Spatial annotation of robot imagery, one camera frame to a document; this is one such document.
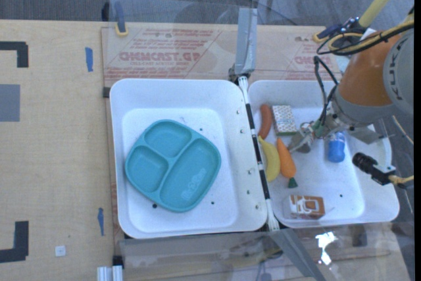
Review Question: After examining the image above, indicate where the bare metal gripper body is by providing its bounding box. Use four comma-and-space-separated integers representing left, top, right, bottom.
300, 113, 357, 143

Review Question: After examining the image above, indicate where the orange carrot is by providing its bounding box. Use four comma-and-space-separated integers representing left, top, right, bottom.
276, 137, 299, 190

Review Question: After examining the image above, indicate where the blue small bottle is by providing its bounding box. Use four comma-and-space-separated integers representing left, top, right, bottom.
326, 131, 347, 164

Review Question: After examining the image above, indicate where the white patterned small carton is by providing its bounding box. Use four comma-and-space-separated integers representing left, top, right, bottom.
271, 104, 299, 137

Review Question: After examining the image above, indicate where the yellow banana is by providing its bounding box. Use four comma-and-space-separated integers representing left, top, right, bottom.
257, 135, 282, 184

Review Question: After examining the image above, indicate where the orange-red toy sausage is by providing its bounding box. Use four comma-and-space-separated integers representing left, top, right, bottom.
257, 103, 274, 141

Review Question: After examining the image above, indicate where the thin black and white rod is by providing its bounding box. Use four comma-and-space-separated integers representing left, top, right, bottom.
237, 75, 280, 232

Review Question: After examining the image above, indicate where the white plastic tray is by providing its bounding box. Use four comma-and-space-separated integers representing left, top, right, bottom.
109, 78, 268, 240
247, 79, 401, 230

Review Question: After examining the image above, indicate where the brown and white carton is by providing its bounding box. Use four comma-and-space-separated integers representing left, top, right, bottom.
282, 194, 326, 220

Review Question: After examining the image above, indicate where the teal divided plate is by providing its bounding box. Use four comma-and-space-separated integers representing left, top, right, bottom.
124, 118, 222, 213

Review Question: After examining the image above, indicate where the brown cardboard board red print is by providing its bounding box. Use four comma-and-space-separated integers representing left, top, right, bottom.
101, 25, 401, 270

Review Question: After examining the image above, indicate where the black cylinder on white bracket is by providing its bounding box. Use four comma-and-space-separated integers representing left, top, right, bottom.
347, 126, 398, 187

